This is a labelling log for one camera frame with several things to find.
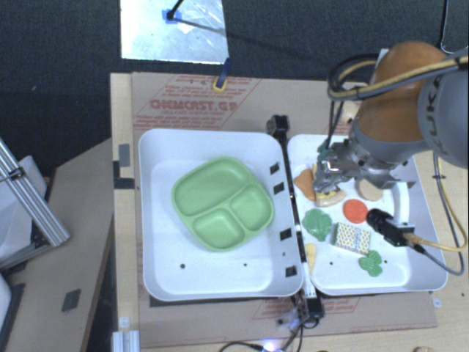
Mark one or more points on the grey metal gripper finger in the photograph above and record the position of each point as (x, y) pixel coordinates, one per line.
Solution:
(331, 186)
(318, 185)

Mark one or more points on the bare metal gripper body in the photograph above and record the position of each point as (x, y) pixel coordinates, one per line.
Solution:
(344, 165)

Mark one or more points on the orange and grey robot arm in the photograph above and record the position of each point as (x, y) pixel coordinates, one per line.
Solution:
(392, 97)

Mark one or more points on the orange toy bread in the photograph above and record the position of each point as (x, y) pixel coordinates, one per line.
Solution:
(307, 185)

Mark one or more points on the toy pizza slice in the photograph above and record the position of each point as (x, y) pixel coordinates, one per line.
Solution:
(329, 198)

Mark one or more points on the thin black and white rod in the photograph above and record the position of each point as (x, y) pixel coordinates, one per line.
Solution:
(293, 204)

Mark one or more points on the orange round disc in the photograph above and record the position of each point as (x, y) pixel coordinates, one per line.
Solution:
(354, 210)

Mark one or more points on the beige round biscuit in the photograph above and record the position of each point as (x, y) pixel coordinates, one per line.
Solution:
(368, 193)

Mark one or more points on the green toy lettuce leaf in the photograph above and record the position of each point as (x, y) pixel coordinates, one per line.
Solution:
(317, 224)

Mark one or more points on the yellow patterned packet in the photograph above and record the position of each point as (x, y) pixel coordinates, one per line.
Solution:
(352, 237)

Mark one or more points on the pale yellow toy food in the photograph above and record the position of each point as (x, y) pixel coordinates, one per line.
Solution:
(311, 257)

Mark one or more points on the white plastic tray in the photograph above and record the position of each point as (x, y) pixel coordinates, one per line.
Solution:
(340, 270)
(165, 262)

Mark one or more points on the small green toy broccoli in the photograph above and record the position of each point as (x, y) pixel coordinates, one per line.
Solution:
(372, 263)

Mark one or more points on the green divided plate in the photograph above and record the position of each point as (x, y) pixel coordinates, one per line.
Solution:
(220, 200)

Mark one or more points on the brown cardboard board red print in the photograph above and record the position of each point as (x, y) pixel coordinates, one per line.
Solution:
(205, 101)

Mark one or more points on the black cylinder on white bracket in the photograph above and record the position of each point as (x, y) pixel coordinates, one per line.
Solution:
(383, 224)

